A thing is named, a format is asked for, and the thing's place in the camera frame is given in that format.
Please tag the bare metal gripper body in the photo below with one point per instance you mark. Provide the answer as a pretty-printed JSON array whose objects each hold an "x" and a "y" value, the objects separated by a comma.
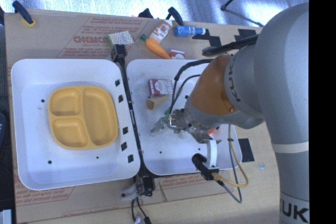
[{"x": 178, "y": 120}]

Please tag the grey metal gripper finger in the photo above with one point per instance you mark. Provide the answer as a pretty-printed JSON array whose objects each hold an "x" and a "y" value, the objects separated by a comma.
[
  {"x": 162, "y": 121},
  {"x": 157, "y": 130}
]

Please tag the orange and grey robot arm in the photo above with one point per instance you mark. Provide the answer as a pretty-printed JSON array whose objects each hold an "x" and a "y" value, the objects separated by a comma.
[{"x": 275, "y": 81}]

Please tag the brown cone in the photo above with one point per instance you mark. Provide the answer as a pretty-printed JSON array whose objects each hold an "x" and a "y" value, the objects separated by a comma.
[{"x": 155, "y": 103}]

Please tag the white plastic tray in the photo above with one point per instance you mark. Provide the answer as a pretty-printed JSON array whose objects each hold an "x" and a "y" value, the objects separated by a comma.
[
  {"x": 170, "y": 154},
  {"x": 34, "y": 112}
]

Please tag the thin black and white rod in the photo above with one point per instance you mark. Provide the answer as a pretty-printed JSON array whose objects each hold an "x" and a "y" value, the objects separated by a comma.
[{"x": 131, "y": 112}]

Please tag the red and white carton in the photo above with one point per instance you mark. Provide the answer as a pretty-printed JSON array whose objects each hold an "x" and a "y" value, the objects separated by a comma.
[{"x": 160, "y": 87}]

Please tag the yellow divided plate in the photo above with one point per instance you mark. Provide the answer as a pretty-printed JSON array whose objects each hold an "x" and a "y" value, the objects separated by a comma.
[{"x": 97, "y": 118}]

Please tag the small red carton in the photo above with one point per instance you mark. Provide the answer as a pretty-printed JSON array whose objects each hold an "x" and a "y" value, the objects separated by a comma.
[{"x": 177, "y": 55}]

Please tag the orange carrot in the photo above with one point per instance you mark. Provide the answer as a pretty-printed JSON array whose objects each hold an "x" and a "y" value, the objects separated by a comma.
[{"x": 156, "y": 47}]

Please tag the blue bottle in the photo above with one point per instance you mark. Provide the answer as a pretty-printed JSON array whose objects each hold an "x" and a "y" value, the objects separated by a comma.
[{"x": 185, "y": 31}]

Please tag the orange and white bottle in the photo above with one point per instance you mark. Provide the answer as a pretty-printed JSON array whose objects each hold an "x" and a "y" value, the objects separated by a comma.
[{"x": 161, "y": 30}]

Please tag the colourful patterned box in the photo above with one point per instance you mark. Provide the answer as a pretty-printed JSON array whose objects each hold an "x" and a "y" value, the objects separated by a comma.
[{"x": 120, "y": 38}]

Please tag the brown cardboard board, red print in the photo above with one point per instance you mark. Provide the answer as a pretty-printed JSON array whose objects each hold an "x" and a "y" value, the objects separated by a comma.
[{"x": 63, "y": 34}]

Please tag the black cylinder on white bracket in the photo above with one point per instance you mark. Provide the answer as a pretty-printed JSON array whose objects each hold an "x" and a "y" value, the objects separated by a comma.
[{"x": 202, "y": 164}]

